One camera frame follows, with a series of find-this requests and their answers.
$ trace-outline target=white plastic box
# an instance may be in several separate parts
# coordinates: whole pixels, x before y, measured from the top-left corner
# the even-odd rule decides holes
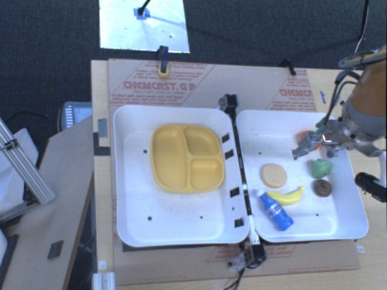
[[[354,183],[345,150],[330,159],[332,172],[325,178],[332,194],[320,198],[313,193],[310,163],[326,158],[320,148],[294,160],[302,131],[313,130],[324,116],[320,113],[242,111],[237,117],[244,170],[258,234],[269,242],[358,239],[368,231],[368,221]],[[217,109],[167,108],[127,105],[114,115],[115,169],[117,182],[117,229],[124,243],[134,247],[192,244],[225,244],[243,241],[248,233],[239,162],[231,119]],[[205,193],[171,193],[160,188],[152,174],[150,146],[153,132],[171,123],[198,124],[213,130],[220,139],[225,159],[225,179],[216,190]],[[286,206],[294,225],[278,231],[265,215],[255,190],[266,188],[260,170],[278,163],[287,172],[287,182],[278,192],[300,185],[302,200]],[[232,190],[239,189],[232,196]]]

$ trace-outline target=black carpet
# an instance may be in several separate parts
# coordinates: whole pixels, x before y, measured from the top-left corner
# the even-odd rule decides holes
[[[184,62],[337,68],[357,45],[365,0],[183,0]],[[386,0],[370,0],[360,50],[386,42]],[[99,47],[99,0],[0,0],[0,117],[26,127],[41,155],[67,101],[90,101],[90,61],[153,59]],[[20,111],[47,114],[41,118]]]

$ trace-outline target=blue bottle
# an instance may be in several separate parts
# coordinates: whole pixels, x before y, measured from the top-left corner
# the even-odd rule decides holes
[[[267,215],[275,223],[277,229],[285,231],[293,224],[292,218],[288,216],[282,206],[274,199],[269,198],[265,191],[260,190],[258,197],[263,202]]]

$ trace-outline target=banana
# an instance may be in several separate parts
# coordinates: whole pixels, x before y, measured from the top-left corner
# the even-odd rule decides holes
[[[291,205],[301,200],[302,191],[304,189],[305,186],[301,186],[298,188],[298,190],[293,191],[291,193],[287,193],[286,195],[276,192],[267,192],[266,194],[269,198],[276,200],[279,205]]]

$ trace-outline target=beige round disc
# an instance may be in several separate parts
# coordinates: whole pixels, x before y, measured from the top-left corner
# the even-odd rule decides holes
[[[287,175],[279,164],[269,163],[263,167],[261,178],[266,186],[280,188],[286,183]]]

